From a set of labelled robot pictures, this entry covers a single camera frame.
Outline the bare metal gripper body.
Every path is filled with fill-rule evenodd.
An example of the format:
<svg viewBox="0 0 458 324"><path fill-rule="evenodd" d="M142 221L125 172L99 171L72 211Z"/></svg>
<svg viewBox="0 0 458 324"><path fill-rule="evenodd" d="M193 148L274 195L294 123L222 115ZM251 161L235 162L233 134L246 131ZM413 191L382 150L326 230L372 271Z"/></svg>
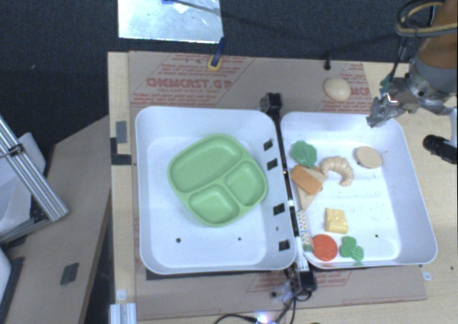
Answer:
<svg viewBox="0 0 458 324"><path fill-rule="evenodd" d="M422 108L433 114L448 113L448 107L444 104L448 95L430 86L422 78L394 78L384 94L397 100L404 112L415 113L418 108Z"/></svg>

